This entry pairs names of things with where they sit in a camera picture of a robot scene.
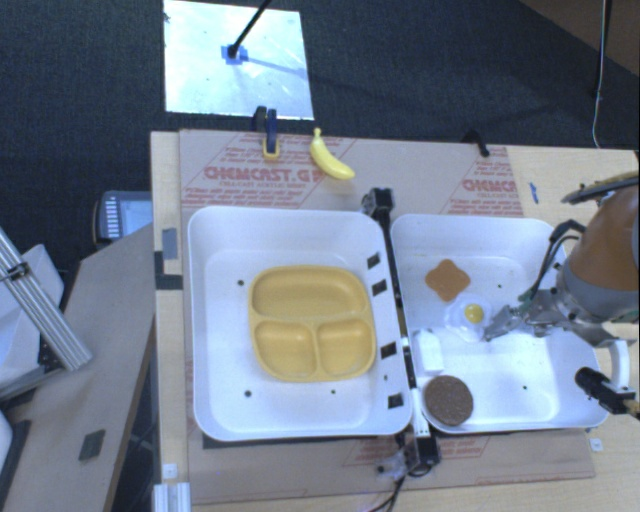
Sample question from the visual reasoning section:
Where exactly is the orange flower-shaped biscuit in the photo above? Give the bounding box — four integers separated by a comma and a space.
424, 258, 472, 304

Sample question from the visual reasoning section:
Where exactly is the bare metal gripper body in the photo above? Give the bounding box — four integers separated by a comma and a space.
517, 287, 585, 335

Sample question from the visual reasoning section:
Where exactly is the white plastic tray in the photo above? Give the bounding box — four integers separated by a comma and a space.
390, 213, 612, 434
187, 205, 414, 442

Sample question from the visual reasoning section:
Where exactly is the yellow divided plate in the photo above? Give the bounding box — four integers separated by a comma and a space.
248, 265, 378, 384

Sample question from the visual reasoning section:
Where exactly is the yellow banana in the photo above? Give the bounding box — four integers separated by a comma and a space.
309, 127, 357, 181

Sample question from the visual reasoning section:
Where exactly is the white fried egg yellow yolk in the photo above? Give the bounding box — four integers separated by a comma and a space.
444, 294, 492, 344

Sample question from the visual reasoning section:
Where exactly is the white plastic bottle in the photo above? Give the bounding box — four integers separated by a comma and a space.
414, 328, 446, 376

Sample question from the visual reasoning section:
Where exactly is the thin black and white rod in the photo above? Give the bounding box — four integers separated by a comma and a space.
378, 212, 430, 439

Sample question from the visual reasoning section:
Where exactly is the brown cardboard board red print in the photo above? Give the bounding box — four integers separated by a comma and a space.
178, 129, 598, 505

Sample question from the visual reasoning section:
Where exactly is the black cylinder on white bracket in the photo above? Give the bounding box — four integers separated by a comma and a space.
573, 338, 637, 415

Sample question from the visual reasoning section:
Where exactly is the black block with thin wires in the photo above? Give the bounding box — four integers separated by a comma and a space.
402, 433, 443, 477
360, 187, 397, 217

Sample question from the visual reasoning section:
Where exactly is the brown round patty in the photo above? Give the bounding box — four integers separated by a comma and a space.
423, 375, 475, 427

